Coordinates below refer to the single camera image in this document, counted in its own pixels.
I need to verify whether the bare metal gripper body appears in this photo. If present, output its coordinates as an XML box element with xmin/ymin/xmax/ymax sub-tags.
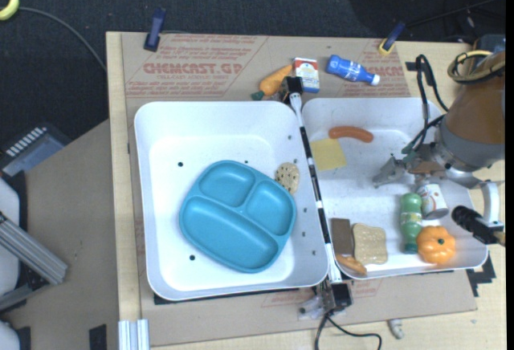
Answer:
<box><xmin>405</xmin><ymin>153</ymin><xmax>483</xmax><ymax>189</ymax></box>

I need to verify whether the white plastic tray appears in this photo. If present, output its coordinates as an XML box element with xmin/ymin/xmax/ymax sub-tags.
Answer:
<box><xmin>133</xmin><ymin>100</ymin><xmax>331</xmax><ymax>302</ymax></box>
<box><xmin>300</xmin><ymin>96</ymin><xmax>490</xmax><ymax>281</ymax></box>

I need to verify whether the white can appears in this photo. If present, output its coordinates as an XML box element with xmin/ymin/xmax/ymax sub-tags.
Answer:
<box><xmin>415</xmin><ymin>183</ymin><xmax>450</xmax><ymax>221</ymax></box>

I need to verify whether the green bottle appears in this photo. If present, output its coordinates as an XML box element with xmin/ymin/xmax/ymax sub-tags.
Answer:
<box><xmin>398</xmin><ymin>192</ymin><xmax>424</xmax><ymax>254</ymax></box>

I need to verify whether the orange sausage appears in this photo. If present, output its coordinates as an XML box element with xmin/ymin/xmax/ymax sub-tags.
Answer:
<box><xmin>328</xmin><ymin>125</ymin><xmax>375</xmax><ymax>144</ymax></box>

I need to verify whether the yellow cheese slice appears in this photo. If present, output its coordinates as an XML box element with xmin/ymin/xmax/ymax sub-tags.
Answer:
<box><xmin>308</xmin><ymin>138</ymin><xmax>348</xmax><ymax>173</ymax></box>

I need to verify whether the beige bread slice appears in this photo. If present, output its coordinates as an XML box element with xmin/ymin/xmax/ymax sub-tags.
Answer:
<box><xmin>351</xmin><ymin>222</ymin><xmax>390</xmax><ymax>266</ymax></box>

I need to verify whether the brown rectangular slab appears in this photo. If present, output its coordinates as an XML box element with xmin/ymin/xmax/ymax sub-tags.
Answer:
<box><xmin>329</xmin><ymin>218</ymin><xmax>356</xmax><ymax>258</ymax></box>

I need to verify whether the thin black and white rod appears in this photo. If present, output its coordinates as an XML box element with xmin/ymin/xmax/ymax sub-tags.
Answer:
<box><xmin>289</xmin><ymin>92</ymin><xmax>342</xmax><ymax>284</ymax></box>

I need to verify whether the orange pumpkin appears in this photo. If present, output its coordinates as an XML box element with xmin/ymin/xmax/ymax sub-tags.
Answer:
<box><xmin>415</xmin><ymin>225</ymin><xmax>457</xmax><ymax>265</ymax></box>

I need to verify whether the orange pastry piece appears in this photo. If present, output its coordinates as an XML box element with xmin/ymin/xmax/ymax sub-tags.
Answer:
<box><xmin>336</xmin><ymin>253</ymin><xmax>368</xmax><ymax>277</ymax></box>

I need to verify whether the beige dotted biscuit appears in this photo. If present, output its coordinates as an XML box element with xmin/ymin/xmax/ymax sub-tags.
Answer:
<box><xmin>274</xmin><ymin>161</ymin><xmax>301</xmax><ymax>195</ymax></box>

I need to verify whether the blue bottle white cap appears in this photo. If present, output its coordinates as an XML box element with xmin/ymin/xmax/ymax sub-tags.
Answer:
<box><xmin>324</xmin><ymin>54</ymin><xmax>381</xmax><ymax>87</ymax></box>

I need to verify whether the white and red carton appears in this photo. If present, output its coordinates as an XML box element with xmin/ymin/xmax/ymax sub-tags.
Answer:
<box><xmin>292</xmin><ymin>56</ymin><xmax>321</xmax><ymax>95</ymax></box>

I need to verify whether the orange carrot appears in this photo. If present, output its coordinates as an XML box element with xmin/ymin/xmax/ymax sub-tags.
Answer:
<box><xmin>251</xmin><ymin>63</ymin><xmax>295</xmax><ymax>102</ymax></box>

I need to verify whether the blue divided plate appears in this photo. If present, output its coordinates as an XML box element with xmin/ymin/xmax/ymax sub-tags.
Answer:
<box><xmin>178</xmin><ymin>159</ymin><xmax>298</xmax><ymax>275</ymax></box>

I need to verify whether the brown cardboard board red print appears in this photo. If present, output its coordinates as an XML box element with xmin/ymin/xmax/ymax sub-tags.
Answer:
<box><xmin>120</xmin><ymin>31</ymin><xmax>479</xmax><ymax>348</ymax></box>

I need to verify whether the yellow banana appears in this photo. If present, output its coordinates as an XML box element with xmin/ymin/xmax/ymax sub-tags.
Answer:
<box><xmin>0</xmin><ymin>0</ymin><xmax>21</xmax><ymax>22</ymax></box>

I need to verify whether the black cylinder on white bracket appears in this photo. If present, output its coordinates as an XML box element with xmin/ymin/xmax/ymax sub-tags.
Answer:
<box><xmin>451</xmin><ymin>179</ymin><xmax>505</xmax><ymax>247</ymax></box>

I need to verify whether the black block with thin wires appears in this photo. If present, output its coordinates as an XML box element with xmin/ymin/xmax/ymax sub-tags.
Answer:
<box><xmin>284</xmin><ymin>75</ymin><xmax>304</xmax><ymax>96</ymax></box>
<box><xmin>329</xmin><ymin>282</ymin><xmax>354</xmax><ymax>310</ymax></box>

